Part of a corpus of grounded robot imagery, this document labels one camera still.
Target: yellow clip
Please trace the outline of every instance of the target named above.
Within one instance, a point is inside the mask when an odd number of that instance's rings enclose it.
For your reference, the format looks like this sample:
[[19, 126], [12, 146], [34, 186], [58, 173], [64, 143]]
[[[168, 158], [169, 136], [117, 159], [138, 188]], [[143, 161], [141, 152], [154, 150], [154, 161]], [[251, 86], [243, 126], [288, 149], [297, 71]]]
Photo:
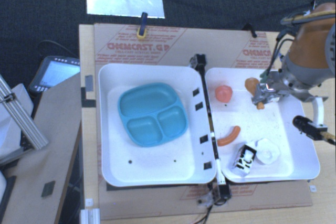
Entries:
[[141, 14], [140, 27], [138, 28], [138, 31], [136, 32], [136, 36], [137, 36], [138, 39], [144, 39], [146, 37], [146, 34], [147, 34], [147, 29], [146, 29], [147, 16], [148, 16], [148, 14], [146, 12], [143, 12]]
[[140, 35], [140, 28], [138, 28], [138, 31], [136, 32], [136, 37], [138, 39], [144, 39], [146, 37], [146, 34], [147, 34], [147, 29], [145, 28], [145, 30], [143, 31], [143, 35]]

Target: white tray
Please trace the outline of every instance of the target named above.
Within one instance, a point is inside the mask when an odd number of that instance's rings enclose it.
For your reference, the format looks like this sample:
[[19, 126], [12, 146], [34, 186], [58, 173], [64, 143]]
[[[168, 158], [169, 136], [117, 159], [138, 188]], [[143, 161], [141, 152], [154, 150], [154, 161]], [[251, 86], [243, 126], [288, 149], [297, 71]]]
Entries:
[[[114, 186], [204, 184], [216, 174], [202, 81], [190, 67], [111, 63], [99, 71], [102, 173]], [[178, 94], [188, 117], [187, 131], [154, 147], [136, 145], [118, 114], [118, 98], [127, 90], [166, 83]], [[203, 103], [203, 108], [195, 106]], [[200, 137], [208, 140], [201, 143]]]
[[[313, 179], [318, 176], [320, 164], [313, 141], [300, 134], [292, 120], [304, 115], [301, 102], [289, 96], [257, 110], [251, 94], [245, 89], [245, 80], [259, 78], [260, 69], [212, 68], [206, 73], [212, 119], [216, 139], [227, 136], [232, 127], [239, 125], [241, 132], [231, 144], [218, 147], [221, 169], [225, 177], [237, 183], [279, 180]], [[230, 86], [232, 99], [228, 104], [219, 102], [215, 89]], [[246, 177], [231, 172], [239, 148], [246, 142], [268, 138], [280, 149], [279, 158], [271, 165], [254, 161]]]

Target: sausage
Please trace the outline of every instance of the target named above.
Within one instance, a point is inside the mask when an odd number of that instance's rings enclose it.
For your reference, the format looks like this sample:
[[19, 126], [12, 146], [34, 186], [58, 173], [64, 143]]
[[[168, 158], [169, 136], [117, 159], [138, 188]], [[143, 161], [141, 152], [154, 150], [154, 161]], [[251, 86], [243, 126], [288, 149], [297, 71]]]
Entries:
[[230, 144], [234, 139], [237, 138], [239, 133], [240, 133], [240, 127], [238, 125], [234, 126], [232, 132], [227, 137], [217, 140], [217, 145], [225, 146], [225, 145]]

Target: blue plate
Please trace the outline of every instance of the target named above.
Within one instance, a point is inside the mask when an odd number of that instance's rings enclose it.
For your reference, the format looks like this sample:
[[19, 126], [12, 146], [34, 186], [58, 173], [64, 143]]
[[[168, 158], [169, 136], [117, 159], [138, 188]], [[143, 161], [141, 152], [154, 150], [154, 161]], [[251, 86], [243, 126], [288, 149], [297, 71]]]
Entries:
[[152, 83], [124, 92], [118, 100], [124, 128], [140, 146], [169, 142], [188, 128], [185, 109], [174, 89], [165, 83]]

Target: black clip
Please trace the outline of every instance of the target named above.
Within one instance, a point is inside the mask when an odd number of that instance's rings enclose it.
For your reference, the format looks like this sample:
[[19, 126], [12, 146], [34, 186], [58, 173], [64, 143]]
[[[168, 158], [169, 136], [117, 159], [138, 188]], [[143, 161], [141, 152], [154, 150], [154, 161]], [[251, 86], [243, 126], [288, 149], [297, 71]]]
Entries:
[[11, 102], [16, 98], [15, 93], [11, 92], [9, 95], [5, 96], [3, 100], [0, 101], [0, 104], [3, 102]]
[[247, 24], [242, 28], [242, 30], [249, 30], [249, 31], [251, 31], [251, 34], [252, 34], [252, 36], [253, 36], [254, 38], [258, 37], [257, 34], [256, 34], [256, 32], [255, 32], [255, 30], [254, 30], [254, 28], [253, 28], [253, 26], [252, 26], [252, 24], [250, 24], [250, 23], [247, 23]]
[[326, 132], [326, 127], [317, 128], [312, 124], [312, 121], [303, 116], [296, 116], [293, 119], [293, 125], [302, 133], [305, 133], [307, 137], [314, 141], [323, 140], [321, 132]]

